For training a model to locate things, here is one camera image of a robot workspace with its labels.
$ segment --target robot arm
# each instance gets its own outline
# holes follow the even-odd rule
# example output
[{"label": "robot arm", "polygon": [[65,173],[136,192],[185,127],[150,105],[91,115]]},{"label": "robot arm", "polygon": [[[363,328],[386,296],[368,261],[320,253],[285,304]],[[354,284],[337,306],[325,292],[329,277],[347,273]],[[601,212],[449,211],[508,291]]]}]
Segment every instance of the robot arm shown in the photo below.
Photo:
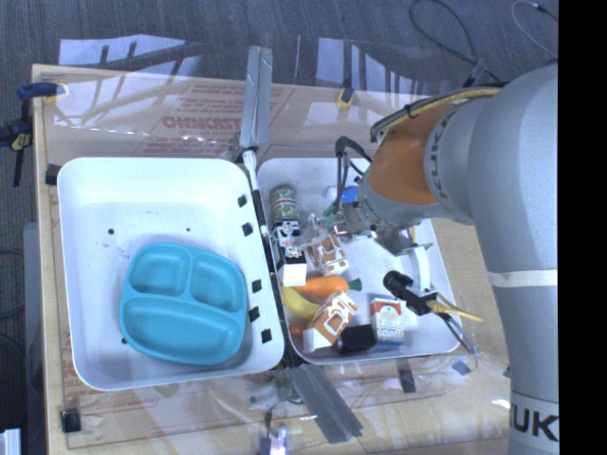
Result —
[{"label": "robot arm", "polygon": [[394,254],[423,219],[476,226],[506,336],[512,455],[560,452],[557,87],[551,65],[388,117],[350,211]]}]

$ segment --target carrot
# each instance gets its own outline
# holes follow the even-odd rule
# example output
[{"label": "carrot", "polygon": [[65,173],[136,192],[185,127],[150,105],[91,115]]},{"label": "carrot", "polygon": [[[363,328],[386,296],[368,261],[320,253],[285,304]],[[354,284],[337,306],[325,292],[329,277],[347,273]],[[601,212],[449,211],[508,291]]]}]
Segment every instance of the carrot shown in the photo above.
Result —
[{"label": "carrot", "polygon": [[349,282],[337,275],[326,275],[308,278],[305,284],[292,286],[291,288],[300,293],[327,298],[336,292],[347,292],[349,289],[360,291],[361,284],[358,279]]}]

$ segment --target gray carpet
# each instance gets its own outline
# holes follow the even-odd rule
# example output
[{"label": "gray carpet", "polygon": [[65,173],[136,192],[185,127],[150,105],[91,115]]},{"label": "gray carpet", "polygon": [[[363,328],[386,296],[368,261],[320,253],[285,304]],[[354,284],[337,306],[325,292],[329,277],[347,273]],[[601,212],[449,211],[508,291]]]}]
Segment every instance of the gray carpet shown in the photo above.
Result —
[{"label": "gray carpet", "polygon": [[[323,39],[356,41],[419,94],[460,87],[480,60],[487,80],[507,82],[556,59],[559,1],[0,0],[0,120],[20,117],[15,91],[29,82],[33,64],[78,64],[61,55],[62,40],[133,34],[185,44],[112,63],[103,63],[100,54],[90,66],[144,69],[200,56],[188,74],[241,80],[245,50],[263,45],[273,49],[274,81],[338,87],[340,76],[324,79],[317,72]],[[385,80],[371,79],[364,68],[347,74],[357,78],[358,88],[386,89]],[[27,423],[23,262],[15,250],[23,248],[24,224],[36,221],[31,148],[18,188],[12,186],[14,163],[15,153],[1,148],[0,250],[6,254],[0,254],[0,431]]]}]

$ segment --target blue plate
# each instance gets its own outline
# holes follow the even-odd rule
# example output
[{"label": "blue plate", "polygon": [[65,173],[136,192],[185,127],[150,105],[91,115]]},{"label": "blue plate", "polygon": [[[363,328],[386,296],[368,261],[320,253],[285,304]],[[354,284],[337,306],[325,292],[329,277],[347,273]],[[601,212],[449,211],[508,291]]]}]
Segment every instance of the blue plate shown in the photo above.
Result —
[{"label": "blue plate", "polygon": [[205,249],[156,243],[129,263],[120,329],[146,355],[216,366],[240,349],[247,307],[247,283],[236,264]]}]

